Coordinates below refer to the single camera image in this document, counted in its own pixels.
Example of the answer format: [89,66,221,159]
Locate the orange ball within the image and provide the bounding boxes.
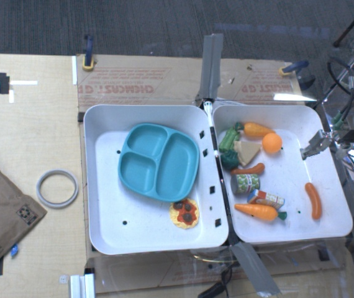
[261,132,283,154]

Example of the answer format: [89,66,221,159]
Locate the white plastic tray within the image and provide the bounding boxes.
[211,104,354,245]
[83,104,230,256]

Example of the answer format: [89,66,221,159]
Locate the orange sausage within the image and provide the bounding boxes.
[304,182,323,220]

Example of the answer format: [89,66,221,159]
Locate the orange carrot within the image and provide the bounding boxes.
[234,202,288,222]
[234,122,276,138]

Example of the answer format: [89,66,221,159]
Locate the beige sandwich wedge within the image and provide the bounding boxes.
[233,140,262,167]

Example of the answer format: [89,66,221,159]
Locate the brown sausage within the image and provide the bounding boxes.
[230,162,266,176]

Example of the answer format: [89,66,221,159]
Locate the orange and white carton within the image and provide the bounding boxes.
[247,189,286,210]

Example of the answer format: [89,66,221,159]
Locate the green can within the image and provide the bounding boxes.
[230,173,261,195]

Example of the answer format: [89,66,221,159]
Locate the green asparagus toy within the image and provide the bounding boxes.
[218,126,242,153]

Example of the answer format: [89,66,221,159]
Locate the dark green broccoli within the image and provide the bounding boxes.
[220,150,240,171]

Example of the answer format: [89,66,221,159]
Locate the blue divided plate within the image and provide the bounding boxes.
[117,122,201,203]

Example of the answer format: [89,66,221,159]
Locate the yellow pizza slice toy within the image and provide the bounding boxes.
[168,198,200,230]

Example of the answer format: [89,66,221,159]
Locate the brown cardboard board red print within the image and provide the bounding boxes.
[76,53,354,294]

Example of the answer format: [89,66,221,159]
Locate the brown paper package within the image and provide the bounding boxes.
[0,147,48,281]

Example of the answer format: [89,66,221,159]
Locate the white tape ring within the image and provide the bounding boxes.
[35,169,79,210]

